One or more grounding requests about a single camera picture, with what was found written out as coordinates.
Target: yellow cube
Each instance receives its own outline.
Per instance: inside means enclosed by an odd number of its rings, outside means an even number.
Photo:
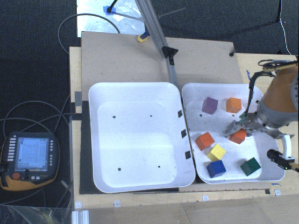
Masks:
[[[210,152],[207,153],[207,157],[212,161],[219,161],[226,153],[225,149],[222,148],[219,144],[216,144]]]

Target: red emergency stop button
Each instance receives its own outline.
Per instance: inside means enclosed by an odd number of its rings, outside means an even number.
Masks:
[[[21,178],[21,174],[18,172],[13,173],[11,176],[13,180],[19,180]]]

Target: red-orange cube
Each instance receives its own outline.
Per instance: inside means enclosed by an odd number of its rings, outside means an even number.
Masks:
[[[230,113],[238,113],[242,109],[241,100],[238,98],[230,98],[226,102],[226,111]]]
[[[229,140],[241,144],[246,138],[246,130],[240,129],[238,132],[230,135]]]
[[[204,150],[205,148],[211,146],[211,144],[213,144],[214,142],[215,141],[213,140],[213,138],[209,132],[202,134],[195,141],[195,143],[197,144],[197,146],[199,147],[199,149],[201,151]]]

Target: white tray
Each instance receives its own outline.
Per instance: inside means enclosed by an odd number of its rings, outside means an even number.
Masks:
[[[230,182],[254,182],[254,181],[278,181],[281,180],[285,171],[270,161],[267,157],[269,149],[278,149],[276,141],[265,133],[256,132],[251,137],[246,137],[241,144],[231,142],[225,138],[223,132],[233,121],[239,120],[239,116],[247,107],[249,88],[247,84],[186,84],[182,89],[185,107],[185,115],[189,128],[189,135],[196,163],[196,171],[199,177],[206,183],[230,183]],[[201,111],[203,101],[211,97],[218,100],[218,107],[213,115]],[[230,98],[240,98],[242,110],[237,114],[226,112],[226,101]],[[262,97],[261,91],[254,87],[254,95],[249,112],[256,111],[256,100]],[[201,151],[195,140],[201,134],[209,132],[215,143],[211,147]],[[206,154],[218,143],[226,150],[222,161],[226,173],[222,176],[210,178],[206,169],[211,162]],[[244,161],[255,157],[261,168],[249,176],[246,176],[240,165]]]
[[[89,90],[89,107],[93,180],[100,191],[183,187],[194,181],[181,97],[174,85],[98,83]]]

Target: block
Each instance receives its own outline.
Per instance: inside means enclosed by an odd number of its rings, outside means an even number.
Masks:
[[[255,171],[261,168],[261,166],[255,158],[249,159],[248,161],[244,162],[240,167],[242,168],[246,176],[249,176],[250,174],[254,173]]]
[[[226,111],[230,113],[238,113],[242,109],[241,100],[238,98],[229,98],[226,102]]]
[[[208,114],[214,114],[217,110],[218,100],[207,97],[202,105],[201,111]]]
[[[221,176],[226,172],[226,169],[221,160],[211,162],[206,168],[211,178]]]
[[[209,132],[202,134],[195,141],[195,143],[197,144],[197,146],[199,147],[199,149],[201,151],[204,150],[205,148],[211,146],[211,144],[213,144],[214,142],[215,141],[213,140],[213,138]]]
[[[240,129],[236,133],[230,135],[229,140],[237,144],[241,144],[246,138],[246,130]]]
[[[207,153],[207,157],[211,160],[211,161],[219,161],[221,160],[221,158],[224,156],[224,154],[226,153],[225,149],[222,148],[219,144],[216,144],[211,150],[210,152]]]

